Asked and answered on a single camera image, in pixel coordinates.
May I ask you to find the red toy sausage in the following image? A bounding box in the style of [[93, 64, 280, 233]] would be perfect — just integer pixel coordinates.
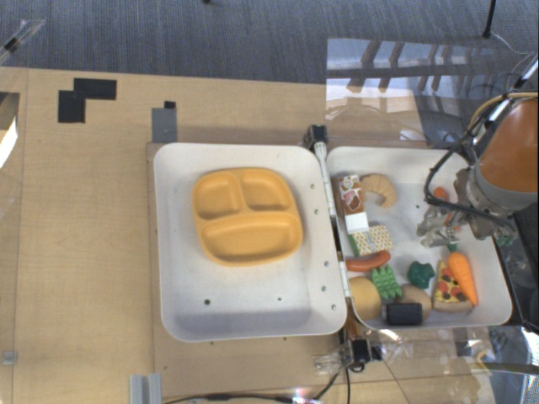
[[344, 249, 392, 274]]

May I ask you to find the white plastic tray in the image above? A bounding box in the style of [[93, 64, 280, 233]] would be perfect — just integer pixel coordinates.
[[152, 142, 349, 344], [326, 146, 515, 332]]

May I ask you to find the yellow round toy bread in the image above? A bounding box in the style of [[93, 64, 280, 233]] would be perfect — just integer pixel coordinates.
[[348, 275, 383, 322]]

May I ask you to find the orange divided plate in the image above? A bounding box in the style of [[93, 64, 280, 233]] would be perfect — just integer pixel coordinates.
[[191, 166, 305, 268]]

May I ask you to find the thin black and white rod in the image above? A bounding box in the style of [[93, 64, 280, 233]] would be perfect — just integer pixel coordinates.
[[313, 141, 353, 299]]

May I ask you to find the small orange toy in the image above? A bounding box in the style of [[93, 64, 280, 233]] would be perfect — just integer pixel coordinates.
[[432, 186, 461, 231]]

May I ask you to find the green toy broccoli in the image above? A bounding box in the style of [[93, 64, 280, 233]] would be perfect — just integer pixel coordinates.
[[406, 260, 436, 289]]

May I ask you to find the toy pizza slice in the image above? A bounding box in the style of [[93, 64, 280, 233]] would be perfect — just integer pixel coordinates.
[[432, 259, 474, 314]]

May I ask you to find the white and brown printed carton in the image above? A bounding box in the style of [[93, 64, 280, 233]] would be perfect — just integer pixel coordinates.
[[336, 174, 371, 236]]

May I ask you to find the brown toy potato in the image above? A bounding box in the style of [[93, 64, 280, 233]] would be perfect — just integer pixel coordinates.
[[397, 283, 434, 321]]

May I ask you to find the yellow patterned box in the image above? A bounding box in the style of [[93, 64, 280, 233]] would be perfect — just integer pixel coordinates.
[[348, 224, 396, 258]]

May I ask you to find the tan toy croissant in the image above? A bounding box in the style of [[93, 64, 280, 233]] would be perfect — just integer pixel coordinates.
[[359, 173, 398, 210]]

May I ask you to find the black block with thin wires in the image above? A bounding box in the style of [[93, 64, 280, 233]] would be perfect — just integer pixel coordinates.
[[350, 338, 383, 373], [307, 125, 329, 145]]

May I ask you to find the orange toy carrot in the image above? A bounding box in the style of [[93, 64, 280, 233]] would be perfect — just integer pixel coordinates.
[[446, 242, 480, 308]]

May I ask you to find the green ridged toy vegetable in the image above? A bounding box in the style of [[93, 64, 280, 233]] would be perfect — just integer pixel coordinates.
[[370, 263, 403, 302]]

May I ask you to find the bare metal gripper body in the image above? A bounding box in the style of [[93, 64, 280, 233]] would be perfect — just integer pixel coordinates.
[[451, 167, 508, 240]]

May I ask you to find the black can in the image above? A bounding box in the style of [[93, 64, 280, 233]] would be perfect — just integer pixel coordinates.
[[384, 302, 424, 327]]

